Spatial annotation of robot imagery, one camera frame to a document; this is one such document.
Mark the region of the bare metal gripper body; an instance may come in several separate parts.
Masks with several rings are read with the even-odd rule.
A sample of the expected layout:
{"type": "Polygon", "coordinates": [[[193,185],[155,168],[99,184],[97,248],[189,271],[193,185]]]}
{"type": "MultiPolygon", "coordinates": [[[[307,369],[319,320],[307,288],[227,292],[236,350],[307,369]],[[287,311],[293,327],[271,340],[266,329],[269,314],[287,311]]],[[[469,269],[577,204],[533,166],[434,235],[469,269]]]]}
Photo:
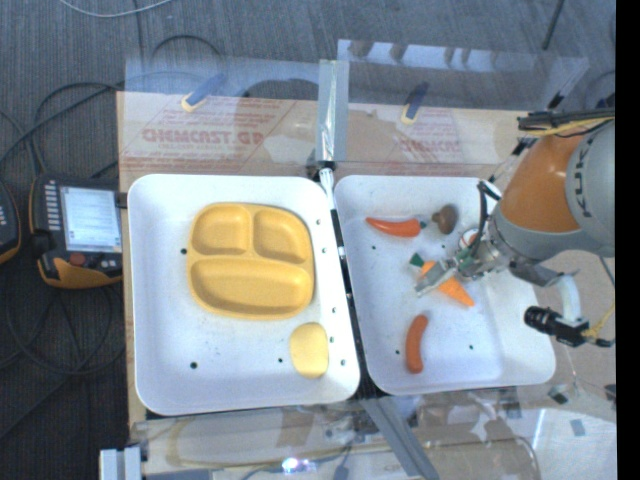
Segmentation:
{"type": "Polygon", "coordinates": [[[462,248],[454,259],[454,270],[459,276],[478,279],[504,271],[511,259],[511,249],[502,242],[481,240],[478,244],[462,248]]]}

